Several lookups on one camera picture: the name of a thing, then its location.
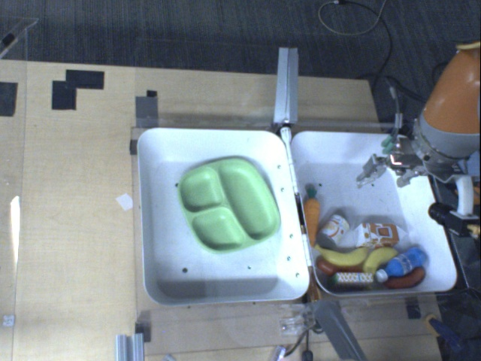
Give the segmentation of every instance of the yellow banana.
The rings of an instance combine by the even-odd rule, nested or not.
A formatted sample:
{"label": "yellow banana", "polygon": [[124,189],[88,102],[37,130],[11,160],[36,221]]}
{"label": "yellow banana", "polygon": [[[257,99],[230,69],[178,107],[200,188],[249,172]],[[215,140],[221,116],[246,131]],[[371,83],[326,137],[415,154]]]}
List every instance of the yellow banana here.
{"label": "yellow banana", "polygon": [[329,249],[324,249],[318,244],[315,248],[321,253],[322,258],[336,266],[356,266],[364,262],[368,256],[369,249],[367,247],[359,247],[349,253],[339,253]]}
{"label": "yellow banana", "polygon": [[392,247],[380,247],[369,254],[366,262],[362,266],[364,273],[375,273],[384,263],[398,255],[398,251]]}

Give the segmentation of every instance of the red sausage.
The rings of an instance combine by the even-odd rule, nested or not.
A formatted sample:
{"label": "red sausage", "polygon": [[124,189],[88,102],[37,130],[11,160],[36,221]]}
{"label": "red sausage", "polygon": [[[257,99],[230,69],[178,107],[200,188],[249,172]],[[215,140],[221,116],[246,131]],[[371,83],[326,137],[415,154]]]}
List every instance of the red sausage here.
{"label": "red sausage", "polygon": [[336,266],[332,263],[322,259],[322,257],[318,257],[316,260],[317,268],[323,272],[325,275],[331,277],[337,272],[354,272],[354,273],[362,273],[362,264],[357,266]]}
{"label": "red sausage", "polygon": [[406,289],[419,285],[426,276],[426,270],[423,267],[415,268],[408,275],[403,277],[390,277],[384,286],[389,289]]}

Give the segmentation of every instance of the small white label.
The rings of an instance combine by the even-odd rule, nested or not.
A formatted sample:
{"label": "small white label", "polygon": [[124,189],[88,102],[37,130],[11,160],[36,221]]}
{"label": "small white label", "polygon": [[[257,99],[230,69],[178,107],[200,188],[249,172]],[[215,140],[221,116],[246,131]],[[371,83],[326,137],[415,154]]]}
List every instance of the small white label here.
{"label": "small white label", "polygon": [[123,208],[124,211],[130,210],[134,207],[134,201],[132,200],[129,194],[123,194],[121,196],[117,196],[115,198],[119,205]]}
{"label": "small white label", "polygon": [[12,327],[15,325],[15,316],[3,316],[3,326]]}

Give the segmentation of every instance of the green sectioned plate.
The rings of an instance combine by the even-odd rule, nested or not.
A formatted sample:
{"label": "green sectioned plate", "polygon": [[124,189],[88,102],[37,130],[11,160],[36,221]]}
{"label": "green sectioned plate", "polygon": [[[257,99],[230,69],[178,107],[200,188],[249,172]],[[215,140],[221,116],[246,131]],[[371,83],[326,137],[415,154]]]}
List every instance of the green sectioned plate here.
{"label": "green sectioned plate", "polygon": [[264,241],[280,227],[274,197],[256,167],[228,158],[194,168],[179,182],[183,213],[202,246],[226,253]]}

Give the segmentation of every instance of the toy carrot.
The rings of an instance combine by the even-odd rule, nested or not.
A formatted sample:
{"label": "toy carrot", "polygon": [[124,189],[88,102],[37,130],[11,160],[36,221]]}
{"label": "toy carrot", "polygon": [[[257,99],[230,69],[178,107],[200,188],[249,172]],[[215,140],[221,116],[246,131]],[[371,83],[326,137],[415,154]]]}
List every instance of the toy carrot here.
{"label": "toy carrot", "polygon": [[316,199],[316,194],[317,191],[314,186],[309,186],[307,188],[307,200],[304,202],[307,235],[311,246],[316,244],[317,225],[321,215],[321,205]]}

